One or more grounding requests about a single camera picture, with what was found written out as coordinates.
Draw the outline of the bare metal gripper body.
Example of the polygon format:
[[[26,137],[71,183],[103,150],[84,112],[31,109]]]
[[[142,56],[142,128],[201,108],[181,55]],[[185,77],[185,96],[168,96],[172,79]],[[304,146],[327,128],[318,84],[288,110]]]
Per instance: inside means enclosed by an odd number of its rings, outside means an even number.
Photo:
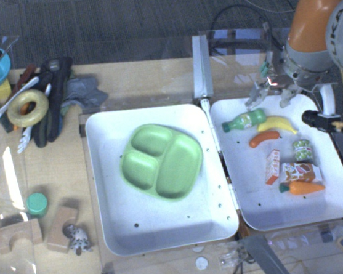
[[[297,92],[315,92],[326,85],[335,85],[339,82],[331,76],[331,72],[324,71],[311,73],[309,71],[296,70],[289,73],[271,73],[268,75],[268,83],[272,89],[289,89]]]

